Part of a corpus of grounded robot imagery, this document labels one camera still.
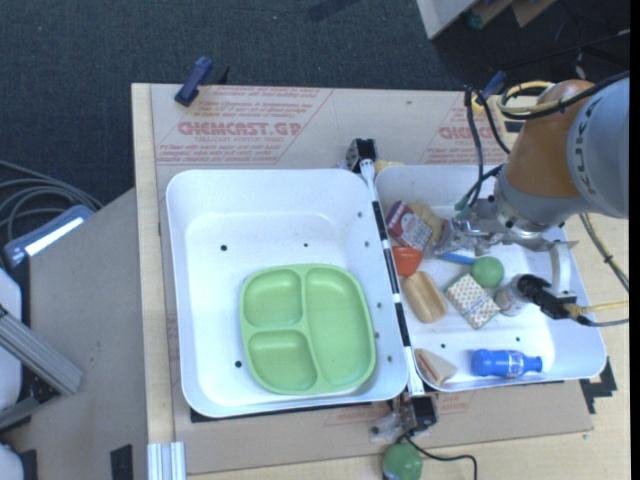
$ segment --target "black carpet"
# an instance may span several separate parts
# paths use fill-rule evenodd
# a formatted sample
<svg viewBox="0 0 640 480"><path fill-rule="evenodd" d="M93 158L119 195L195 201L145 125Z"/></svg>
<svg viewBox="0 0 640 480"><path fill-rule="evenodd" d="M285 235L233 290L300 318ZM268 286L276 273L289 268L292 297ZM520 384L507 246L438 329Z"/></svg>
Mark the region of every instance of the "black carpet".
<svg viewBox="0 0 640 480"><path fill-rule="evenodd" d="M525 28L508 9L433 41L416 0L0 0L0 159L108 203L134 184L131 84L183 83L201 56L211 82L461 90L503 68L571 77L576 44L629 27L630 0L560 0ZM584 50L586 77L627 69L629 44Z"/></svg>

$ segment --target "water bottle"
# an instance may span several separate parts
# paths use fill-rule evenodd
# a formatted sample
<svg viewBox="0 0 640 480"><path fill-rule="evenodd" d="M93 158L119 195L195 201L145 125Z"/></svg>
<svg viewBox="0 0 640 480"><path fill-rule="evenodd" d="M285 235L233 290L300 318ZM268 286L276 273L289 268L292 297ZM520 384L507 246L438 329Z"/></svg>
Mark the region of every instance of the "water bottle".
<svg viewBox="0 0 640 480"><path fill-rule="evenodd" d="M471 356L471 370L475 375L486 377L520 377L527 372L541 372L542 358L530 357L517 350L487 350L481 348Z"/></svg>

